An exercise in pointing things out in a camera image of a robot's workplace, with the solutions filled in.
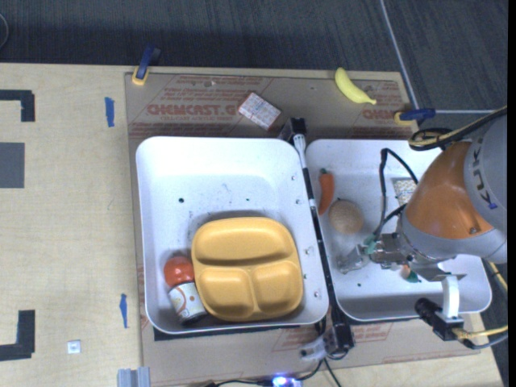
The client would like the small orange and green toy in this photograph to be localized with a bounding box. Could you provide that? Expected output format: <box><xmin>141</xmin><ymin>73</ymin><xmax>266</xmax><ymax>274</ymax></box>
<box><xmin>398</xmin><ymin>264</ymin><xmax>422</xmax><ymax>285</ymax></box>

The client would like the black cylinder on white bracket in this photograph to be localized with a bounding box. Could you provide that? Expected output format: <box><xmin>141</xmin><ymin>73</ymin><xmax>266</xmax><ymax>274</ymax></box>
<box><xmin>414</xmin><ymin>275</ymin><xmax>465</xmax><ymax>342</ymax></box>

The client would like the orange carrot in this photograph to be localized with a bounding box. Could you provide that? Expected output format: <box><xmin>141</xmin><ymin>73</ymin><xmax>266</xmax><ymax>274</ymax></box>
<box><xmin>317</xmin><ymin>168</ymin><xmax>336</xmax><ymax>217</ymax></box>

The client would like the yellow banana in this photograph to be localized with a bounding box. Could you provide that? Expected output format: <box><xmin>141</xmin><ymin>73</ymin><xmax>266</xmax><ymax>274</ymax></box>
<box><xmin>334</xmin><ymin>67</ymin><xmax>378</xmax><ymax>106</ymax></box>

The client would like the thin black and white rod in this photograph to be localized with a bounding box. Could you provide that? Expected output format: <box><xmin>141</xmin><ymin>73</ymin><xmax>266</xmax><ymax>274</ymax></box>
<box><xmin>293</xmin><ymin>133</ymin><xmax>344</xmax><ymax>327</ymax></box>

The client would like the yellow divided plate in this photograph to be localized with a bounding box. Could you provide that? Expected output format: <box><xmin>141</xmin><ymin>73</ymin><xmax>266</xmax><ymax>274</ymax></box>
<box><xmin>190</xmin><ymin>216</ymin><xmax>305</xmax><ymax>323</ymax></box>

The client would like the white bottle with orange cap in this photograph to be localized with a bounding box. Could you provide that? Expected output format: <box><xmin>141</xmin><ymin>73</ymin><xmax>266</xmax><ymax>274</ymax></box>
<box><xmin>163</xmin><ymin>255</ymin><xmax>209</xmax><ymax>326</ymax></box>

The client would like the black block with thin wires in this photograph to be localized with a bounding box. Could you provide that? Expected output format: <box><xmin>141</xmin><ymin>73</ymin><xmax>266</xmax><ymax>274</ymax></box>
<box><xmin>322</xmin><ymin>321</ymin><xmax>356</xmax><ymax>355</ymax></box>
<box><xmin>277</xmin><ymin>117</ymin><xmax>309</xmax><ymax>143</ymax></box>

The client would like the white and yellow patterned packet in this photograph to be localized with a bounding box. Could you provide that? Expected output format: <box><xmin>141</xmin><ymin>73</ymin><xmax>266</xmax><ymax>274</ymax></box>
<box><xmin>392</xmin><ymin>178</ymin><xmax>418</xmax><ymax>207</ymax></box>

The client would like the brown cardboard board red print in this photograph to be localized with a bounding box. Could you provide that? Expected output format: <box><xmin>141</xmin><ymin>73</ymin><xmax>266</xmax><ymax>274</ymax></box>
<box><xmin>123</xmin><ymin>65</ymin><xmax>491</xmax><ymax>383</ymax></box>

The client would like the white and orange carton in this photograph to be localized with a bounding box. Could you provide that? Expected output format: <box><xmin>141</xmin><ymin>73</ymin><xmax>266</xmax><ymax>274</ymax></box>
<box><xmin>237</xmin><ymin>91</ymin><xmax>283</xmax><ymax>132</ymax></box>

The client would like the white plastic tray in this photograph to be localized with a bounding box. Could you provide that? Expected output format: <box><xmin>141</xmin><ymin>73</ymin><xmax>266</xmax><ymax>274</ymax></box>
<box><xmin>305</xmin><ymin>138</ymin><xmax>493</xmax><ymax>323</ymax></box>
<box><xmin>135</xmin><ymin>135</ymin><xmax>330</xmax><ymax>335</ymax></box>

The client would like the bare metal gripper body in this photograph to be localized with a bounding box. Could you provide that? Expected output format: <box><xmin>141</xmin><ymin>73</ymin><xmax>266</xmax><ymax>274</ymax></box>
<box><xmin>368</xmin><ymin>232</ymin><xmax>415</xmax><ymax>271</ymax></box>

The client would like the tan round bread roll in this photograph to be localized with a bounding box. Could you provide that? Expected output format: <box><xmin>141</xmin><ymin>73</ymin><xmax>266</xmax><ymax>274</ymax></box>
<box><xmin>327</xmin><ymin>198</ymin><xmax>365</xmax><ymax>235</ymax></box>

